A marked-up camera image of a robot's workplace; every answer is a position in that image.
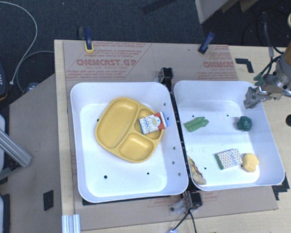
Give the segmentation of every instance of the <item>dark green object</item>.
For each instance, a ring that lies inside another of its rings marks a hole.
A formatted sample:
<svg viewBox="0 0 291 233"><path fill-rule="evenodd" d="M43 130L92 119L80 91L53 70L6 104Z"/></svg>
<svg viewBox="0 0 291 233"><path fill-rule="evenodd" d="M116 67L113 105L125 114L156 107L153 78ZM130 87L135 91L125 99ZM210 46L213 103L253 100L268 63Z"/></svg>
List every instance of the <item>dark green object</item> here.
<svg viewBox="0 0 291 233"><path fill-rule="evenodd" d="M250 118L241 116L236 125L239 130L249 131L251 129L252 122Z"/></svg>
<svg viewBox="0 0 291 233"><path fill-rule="evenodd" d="M196 117L192 121L186 122L184 126L189 132L195 131L201 127L205 127L209 121L204 116Z"/></svg>

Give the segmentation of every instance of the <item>black floor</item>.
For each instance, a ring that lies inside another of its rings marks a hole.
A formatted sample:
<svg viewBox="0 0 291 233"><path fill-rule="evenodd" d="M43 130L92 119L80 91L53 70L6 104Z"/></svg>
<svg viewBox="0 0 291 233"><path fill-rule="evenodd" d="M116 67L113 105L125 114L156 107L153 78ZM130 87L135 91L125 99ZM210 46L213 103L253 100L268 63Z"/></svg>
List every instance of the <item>black floor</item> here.
<svg viewBox="0 0 291 233"><path fill-rule="evenodd" d="M215 13L200 25L194 0L0 0L17 4L35 18L38 35L28 54L53 51L54 39L77 39L77 28L89 26L94 40L159 43L202 43L209 32L214 44L266 46L261 24L268 17L274 46L286 47L291 39L287 25L291 0L260 0L246 12L239 3L226 13ZM0 58L7 79L35 35L33 20L20 8L0 3ZM37 54L19 69L22 89L54 73L53 55ZM0 108L22 95L17 82Z"/></svg>

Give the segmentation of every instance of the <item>white cable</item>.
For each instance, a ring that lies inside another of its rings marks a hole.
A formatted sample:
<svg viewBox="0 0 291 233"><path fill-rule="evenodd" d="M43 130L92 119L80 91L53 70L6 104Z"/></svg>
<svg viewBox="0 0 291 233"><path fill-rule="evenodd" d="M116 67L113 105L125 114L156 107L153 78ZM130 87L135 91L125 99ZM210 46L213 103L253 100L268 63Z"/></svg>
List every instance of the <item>white cable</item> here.
<svg viewBox="0 0 291 233"><path fill-rule="evenodd" d="M37 23L36 23L35 19L33 18L33 16L32 16L32 15L31 15L31 14L30 14L26 9L24 9L23 7L21 7L21 6L17 5L17 4L11 3L11 2L0 1L0 3L3 3L3 4L9 4L9 5L12 5L12 6L15 6L15 7L17 7L17 8L22 9L23 11L25 11L25 12L26 12L30 17L31 17L31 19L33 20L33 22L34 22L34 24L35 24L35 36L34 36L34 39L33 39L32 43L31 43L31 45L29 46L29 48L27 49L27 51L25 52L25 54L23 55L23 57L20 59L18 65L17 65L17 67L16 67L16 70L15 70L15 72L14 72L13 78L12 78L12 80L10 81L10 85L13 85L13 84L14 84L15 76L16 76L16 74L17 74L17 71L18 71L18 69L19 69L19 67L20 67L20 65L21 65L21 63L22 63L22 61L23 61L23 59L26 57L27 53L30 51L30 49L32 48L32 46L34 45L34 43L35 43L35 41L36 41L36 39L37 39L37 35L38 35L38 26L37 26Z"/></svg>

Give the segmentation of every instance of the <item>small package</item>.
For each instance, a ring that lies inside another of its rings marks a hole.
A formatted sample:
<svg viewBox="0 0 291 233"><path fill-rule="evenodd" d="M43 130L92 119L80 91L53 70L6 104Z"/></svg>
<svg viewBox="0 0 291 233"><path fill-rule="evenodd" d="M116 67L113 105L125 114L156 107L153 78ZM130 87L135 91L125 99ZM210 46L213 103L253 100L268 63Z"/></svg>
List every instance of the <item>small package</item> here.
<svg viewBox="0 0 291 233"><path fill-rule="evenodd" d="M214 156L221 170L243 163L242 157L239 154L238 149L226 150L220 153L216 153Z"/></svg>
<svg viewBox="0 0 291 233"><path fill-rule="evenodd" d="M139 120L142 134L150 134L152 132L167 128L165 118L162 112L146 116Z"/></svg>

